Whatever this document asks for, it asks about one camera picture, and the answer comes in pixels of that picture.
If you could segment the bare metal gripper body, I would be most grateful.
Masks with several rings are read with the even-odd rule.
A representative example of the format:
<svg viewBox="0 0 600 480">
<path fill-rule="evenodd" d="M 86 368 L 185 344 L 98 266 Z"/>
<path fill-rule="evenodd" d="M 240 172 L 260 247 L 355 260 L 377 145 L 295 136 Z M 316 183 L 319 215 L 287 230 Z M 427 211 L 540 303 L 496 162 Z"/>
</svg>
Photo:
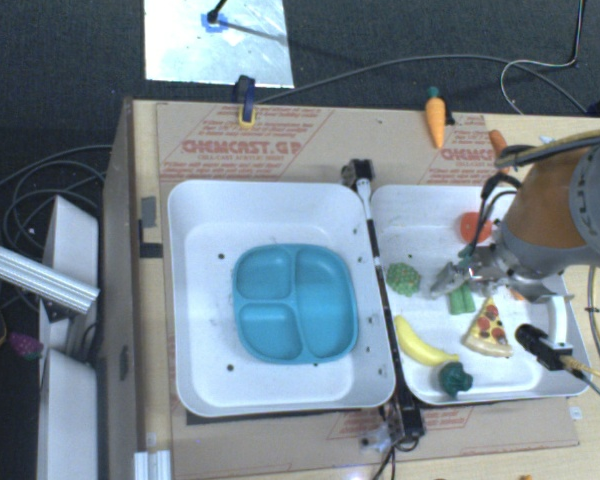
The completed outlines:
<svg viewBox="0 0 600 480">
<path fill-rule="evenodd" d="M 460 252 L 460 270 L 474 288 L 512 285 L 519 280 L 517 258 L 504 246 L 468 245 Z"/>
</svg>

